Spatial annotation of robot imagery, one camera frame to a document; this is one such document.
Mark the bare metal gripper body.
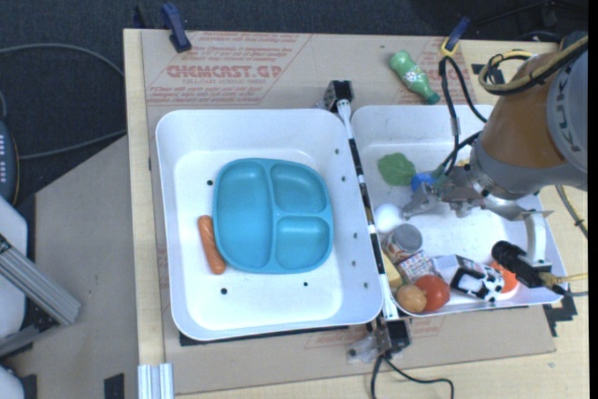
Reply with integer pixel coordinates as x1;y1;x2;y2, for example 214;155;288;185
437;164;498;219

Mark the small blue object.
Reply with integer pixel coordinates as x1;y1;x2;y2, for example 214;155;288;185
410;171;439;192

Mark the white egg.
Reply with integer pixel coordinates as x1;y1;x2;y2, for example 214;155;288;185
373;202;405;234

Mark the small silver-topped can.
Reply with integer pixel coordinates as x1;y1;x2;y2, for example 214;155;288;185
384;222;424;265

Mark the white plastic tray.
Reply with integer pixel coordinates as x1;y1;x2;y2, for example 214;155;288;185
349;104;570;319
154;107;386;341

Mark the green lettuce leaf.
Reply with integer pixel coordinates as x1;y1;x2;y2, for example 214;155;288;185
377;151;418;188

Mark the small red and white packet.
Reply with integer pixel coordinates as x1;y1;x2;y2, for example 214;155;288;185
396;249;439;284

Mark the thin black and white rod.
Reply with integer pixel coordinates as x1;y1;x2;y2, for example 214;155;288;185
336;99;394;320

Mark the small grey clear box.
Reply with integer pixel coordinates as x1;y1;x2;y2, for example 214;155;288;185
431;253;463;279

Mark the yellow cheese wedge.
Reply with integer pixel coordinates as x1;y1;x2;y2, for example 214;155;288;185
381;253;405;290

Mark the red tomato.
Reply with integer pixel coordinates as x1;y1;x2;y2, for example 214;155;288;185
414;274;452;313

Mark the black and white cow-print carton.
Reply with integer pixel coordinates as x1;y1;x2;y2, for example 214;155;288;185
448;254;506;304

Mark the yellow-orange round fruit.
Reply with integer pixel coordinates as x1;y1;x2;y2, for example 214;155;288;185
395;283;429;315

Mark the orange round toy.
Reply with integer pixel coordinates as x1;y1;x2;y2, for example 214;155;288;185
487;261;520;296

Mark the green plastic bottle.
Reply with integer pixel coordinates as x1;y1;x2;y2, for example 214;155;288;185
388;50;442;106

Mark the blue divided plate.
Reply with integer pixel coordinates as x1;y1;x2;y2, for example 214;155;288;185
211;157;335;276

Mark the brown cardboard board red print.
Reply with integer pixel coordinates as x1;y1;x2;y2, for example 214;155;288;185
139;30;558;395

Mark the orange sausage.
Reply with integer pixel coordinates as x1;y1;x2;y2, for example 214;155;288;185
196;214;228;276

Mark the black cylinder on white bracket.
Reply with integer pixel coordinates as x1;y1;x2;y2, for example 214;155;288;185
490;208;555;291

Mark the black block with thin wires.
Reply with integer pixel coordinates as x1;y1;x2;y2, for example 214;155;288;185
372;317;413;360
321;79;355;113

